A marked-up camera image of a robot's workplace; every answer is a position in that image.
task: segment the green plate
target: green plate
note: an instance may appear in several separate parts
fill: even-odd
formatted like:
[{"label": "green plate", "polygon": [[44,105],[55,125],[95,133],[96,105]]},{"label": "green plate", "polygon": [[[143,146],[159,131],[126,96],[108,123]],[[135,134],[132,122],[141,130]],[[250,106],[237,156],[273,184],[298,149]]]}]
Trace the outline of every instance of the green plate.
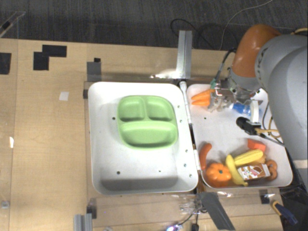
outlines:
[{"label": "green plate", "polygon": [[158,96],[127,96],[117,108],[122,142],[134,149],[159,149],[178,140],[178,126],[171,103]]}]

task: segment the wooden table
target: wooden table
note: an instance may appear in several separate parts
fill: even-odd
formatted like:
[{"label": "wooden table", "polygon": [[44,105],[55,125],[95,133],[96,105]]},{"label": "wooden table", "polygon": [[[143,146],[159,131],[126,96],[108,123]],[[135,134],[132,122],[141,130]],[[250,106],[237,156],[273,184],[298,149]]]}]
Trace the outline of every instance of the wooden table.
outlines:
[{"label": "wooden table", "polygon": [[[67,46],[67,57],[50,57],[49,71],[34,71],[33,52],[42,51],[43,44]],[[87,62],[100,58],[103,74],[150,76],[175,68],[177,49],[0,39],[0,52],[12,53],[10,74],[0,75],[0,200],[11,203],[9,209],[0,209],[0,230],[72,231],[74,215],[84,215],[88,203],[83,100]],[[224,54],[193,50],[192,76],[213,77]],[[63,91],[69,92],[67,101],[59,100]],[[14,138],[12,149],[9,137]],[[278,189],[269,193],[281,202]],[[221,199],[236,229],[282,230],[270,205],[249,194]],[[173,218],[150,223],[152,217],[146,217],[159,213],[144,213],[158,205],[142,197],[148,198],[146,207],[134,205],[130,219],[124,215],[122,223],[112,226],[114,231],[165,230],[186,217],[178,205],[165,202],[160,208],[174,213]],[[103,198],[112,202],[111,197]],[[112,209],[123,212],[120,206]],[[199,225],[200,231],[216,230],[208,214],[199,217]],[[190,223],[184,227],[190,230]]]}]

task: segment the dark floor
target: dark floor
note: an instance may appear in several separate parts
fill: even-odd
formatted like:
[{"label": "dark floor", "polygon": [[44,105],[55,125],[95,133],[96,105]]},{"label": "dark floor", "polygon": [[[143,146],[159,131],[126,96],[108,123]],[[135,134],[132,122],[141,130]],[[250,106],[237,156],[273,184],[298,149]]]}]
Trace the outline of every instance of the dark floor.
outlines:
[{"label": "dark floor", "polygon": [[[0,23],[12,12],[25,11],[19,38],[73,42],[176,47],[170,22],[182,18],[204,25],[195,48],[219,49],[222,28],[239,10],[269,0],[0,0]],[[307,0],[274,0],[240,13],[228,26],[223,48],[237,45],[249,26],[271,25],[283,33],[307,27]],[[175,30],[191,29],[176,21]],[[16,31],[6,37],[16,38]]]}]

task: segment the banana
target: banana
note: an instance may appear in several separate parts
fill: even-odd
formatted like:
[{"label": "banana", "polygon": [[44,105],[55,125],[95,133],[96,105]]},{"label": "banana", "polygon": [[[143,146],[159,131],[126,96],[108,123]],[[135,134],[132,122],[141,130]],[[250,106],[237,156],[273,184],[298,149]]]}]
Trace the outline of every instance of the banana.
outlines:
[{"label": "banana", "polygon": [[243,185],[243,186],[248,186],[248,183],[243,180],[239,172],[237,172],[237,169],[235,167],[234,159],[231,155],[227,155],[226,157],[226,166],[228,167],[231,176],[232,176],[232,181],[236,185]]}]

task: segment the orange pumpkin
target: orange pumpkin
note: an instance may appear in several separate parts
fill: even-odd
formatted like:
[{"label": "orange pumpkin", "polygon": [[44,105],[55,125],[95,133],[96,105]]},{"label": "orange pumpkin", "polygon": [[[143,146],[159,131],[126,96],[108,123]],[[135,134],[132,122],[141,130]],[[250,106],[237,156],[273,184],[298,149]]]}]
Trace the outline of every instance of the orange pumpkin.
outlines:
[{"label": "orange pumpkin", "polygon": [[221,163],[212,163],[205,172],[207,182],[213,187],[225,187],[231,180],[227,166]]}]

